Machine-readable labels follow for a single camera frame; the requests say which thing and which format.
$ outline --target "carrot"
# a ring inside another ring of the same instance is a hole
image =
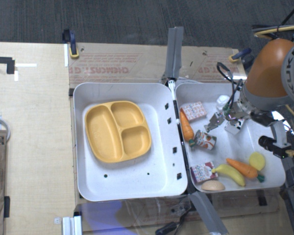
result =
[[[249,164],[229,158],[227,158],[226,161],[247,178],[256,178],[258,176],[257,170]]]
[[[182,127],[182,133],[183,133],[184,139],[189,143],[190,147],[194,146],[195,145],[195,142],[193,140],[194,131],[191,128],[191,125],[188,122],[183,111],[180,111],[180,121],[181,121],[181,127]]]

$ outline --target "black fabric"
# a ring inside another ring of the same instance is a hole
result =
[[[77,42],[167,45],[169,27],[184,26],[184,46],[257,54],[268,40],[251,26],[279,25],[293,9],[294,0],[0,0],[0,42],[62,43],[69,28]]]

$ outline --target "wooden table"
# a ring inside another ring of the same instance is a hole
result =
[[[37,64],[18,67],[18,81],[0,64],[0,114],[11,129],[5,191],[11,205],[10,217],[5,219],[6,235],[59,235],[61,218],[72,217],[78,204],[65,46],[0,43],[0,56],[12,57],[17,64]],[[165,62],[165,56],[161,58],[160,65]],[[277,200],[278,211],[222,220],[232,235],[292,234],[284,201],[279,196]],[[154,234],[157,227],[128,230]],[[180,234],[209,233],[197,220],[187,222]]]

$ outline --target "banana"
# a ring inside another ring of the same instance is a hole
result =
[[[212,173],[223,173],[224,175],[229,176],[232,178],[238,185],[245,186],[245,179],[244,176],[234,167],[227,165],[227,164],[221,164],[217,168],[213,168],[211,170]]]

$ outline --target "yellow divided plate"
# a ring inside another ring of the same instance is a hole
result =
[[[85,127],[94,155],[106,163],[137,158],[151,146],[145,116],[130,101],[113,101],[90,108],[85,115]]]

